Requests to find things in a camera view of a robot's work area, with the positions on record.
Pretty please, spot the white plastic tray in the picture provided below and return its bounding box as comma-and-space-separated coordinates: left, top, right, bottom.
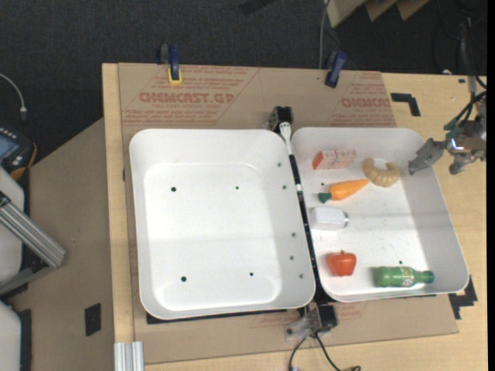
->
290, 126, 470, 304
128, 128, 316, 321

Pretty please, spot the red bell pepper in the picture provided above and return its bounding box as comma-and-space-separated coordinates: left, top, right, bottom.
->
325, 249, 358, 277

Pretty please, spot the green bottle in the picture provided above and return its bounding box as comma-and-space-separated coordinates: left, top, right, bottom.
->
372, 265, 435, 289

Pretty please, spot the orange carrot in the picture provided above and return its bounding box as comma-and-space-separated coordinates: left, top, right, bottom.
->
317, 178, 370, 204

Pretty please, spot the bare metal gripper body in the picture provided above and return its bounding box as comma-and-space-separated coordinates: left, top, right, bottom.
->
444, 118, 487, 160

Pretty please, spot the beige croissant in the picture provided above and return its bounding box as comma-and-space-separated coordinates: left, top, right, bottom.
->
362, 157, 402, 189

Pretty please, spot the orange and white carton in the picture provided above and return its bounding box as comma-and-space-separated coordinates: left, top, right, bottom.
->
312, 149, 357, 171

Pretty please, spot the white bottle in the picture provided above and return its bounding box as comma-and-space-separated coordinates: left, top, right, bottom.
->
309, 206, 350, 232

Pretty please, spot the brown cardboard board red print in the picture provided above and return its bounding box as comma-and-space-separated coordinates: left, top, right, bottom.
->
117, 62, 461, 365

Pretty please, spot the thin black and white rod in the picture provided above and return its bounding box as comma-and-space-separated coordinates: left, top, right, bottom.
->
278, 121, 323, 306

